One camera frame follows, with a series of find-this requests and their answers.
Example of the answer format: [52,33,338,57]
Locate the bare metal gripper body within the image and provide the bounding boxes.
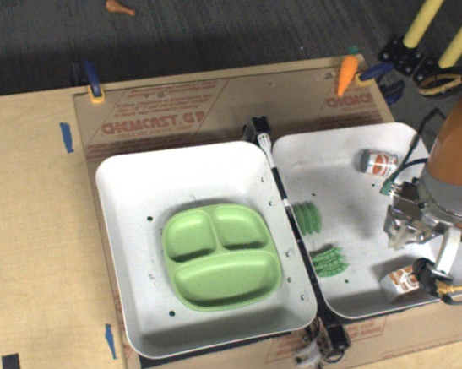
[385,171,462,252]

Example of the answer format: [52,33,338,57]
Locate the white and orange carton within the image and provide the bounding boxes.
[376,263,424,305]

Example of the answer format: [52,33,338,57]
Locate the white and orange can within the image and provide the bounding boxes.
[356,144,402,181]

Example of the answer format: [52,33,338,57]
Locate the white plastic tray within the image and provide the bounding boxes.
[92,129,323,366]
[269,110,462,328]

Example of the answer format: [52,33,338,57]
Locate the green toy pea pods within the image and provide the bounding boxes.
[308,244,352,280]

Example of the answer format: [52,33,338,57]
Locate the green ridged toy vegetable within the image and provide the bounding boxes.
[291,198,325,238]

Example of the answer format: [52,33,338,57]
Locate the thin black and white rod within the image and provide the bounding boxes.
[254,126,334,332]

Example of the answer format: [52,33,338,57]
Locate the orange toy carrot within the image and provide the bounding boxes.
[329,45,367,99]

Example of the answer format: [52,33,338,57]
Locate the green divided plate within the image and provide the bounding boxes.
[157,196,287,318]

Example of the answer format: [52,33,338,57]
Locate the brown cardboard board red print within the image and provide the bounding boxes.
[72,41,462,369]

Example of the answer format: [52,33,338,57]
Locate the brown toy chicken drumstick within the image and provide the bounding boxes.
[104,0,138,21]

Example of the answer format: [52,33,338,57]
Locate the black cylinder on white bracket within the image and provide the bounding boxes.
[406,225,462,303]

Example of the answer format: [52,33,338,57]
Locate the black block with thin wires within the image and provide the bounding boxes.
[238,114,273,144]
[314,322,354,361]

